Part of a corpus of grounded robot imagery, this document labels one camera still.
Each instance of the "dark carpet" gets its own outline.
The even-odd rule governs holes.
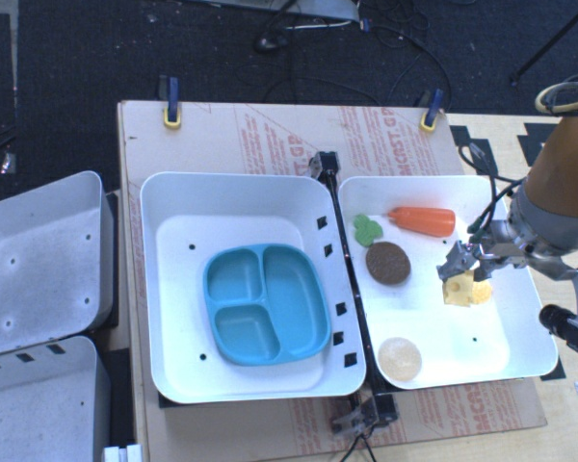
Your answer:
[[[19,0],[17,173],[12,192],[84,169],[118,188],[116,106],[154,99],[160,74],[180,99],[413,106],[444,90],[453,113],[535,115],[544,88],[578,73],[578,23],[521,77],[510,76],[578,13],[578,0],[363,0],[357,24],[252,43],[271,13],[171,0]],[[275,26],[312,24],[285,15]]]

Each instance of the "orange toy carrot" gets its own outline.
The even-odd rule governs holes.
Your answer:
[[[387,215],[398,227],[430,236],[450,236],[456,226],[456,214],[449,209],[397,207]]]

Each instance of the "blue plate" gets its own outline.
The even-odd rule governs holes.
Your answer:
[[[297,361],[320,352],[331,333],[319,276],[287,244],[255,244],[215,255],[203,272],[212,332],[239,365]]]

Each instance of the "cheese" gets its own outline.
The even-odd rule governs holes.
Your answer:
[[[457,306],[486,303],[492,296],[488,281],[475,282],[473,270],[450,277],[443,283],[443,302]]]
[[[470,306],[472,291],[473,271],[466,270],[443,283],[443,301],[445,304]]]

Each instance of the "white plastic tray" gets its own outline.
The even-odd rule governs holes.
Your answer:
[[[0,353],[95,328],[113,304],[114,223],[84,171],[0,201]]]
[[[0,462],[92,462],[109,445],[109,377],[72,337],[0,355]]]
[[[412,380],[390,383],[404,389],[538,376],[556,366],[553,338],[539,323],[541,303],[528,269],[493,273],[492,298],[470,308],[445,305],[436,266],[452,244],[468,240],[466,228],[490,200],[490,187],[479,176],[356,177],[339,189],[349,250],[361,291],[366,321],[377,355],[390,337],[414,342],[422,370]],[[385,216],[398,206],[440,207],[456,213],[456,232],[434,238],[400,229]],[[366,269],[367,248],[353,236],[353,220],[365,214],[383,228],[378,241],[398,244],[411,261],[411,274],[398,286],[375,281]],[[502,202],[496,218],[506,217]]]
[[[159,173],[144,183],[141,204],[151,369],[163,396],[180,403],[335,397],[361,386],[366,367],[354,299],[323,185],[298,176]],[[220,251],[270,243],[295,246],[312,260],[335,340],[301,361],[238,366],[216,347],[203,270]]]

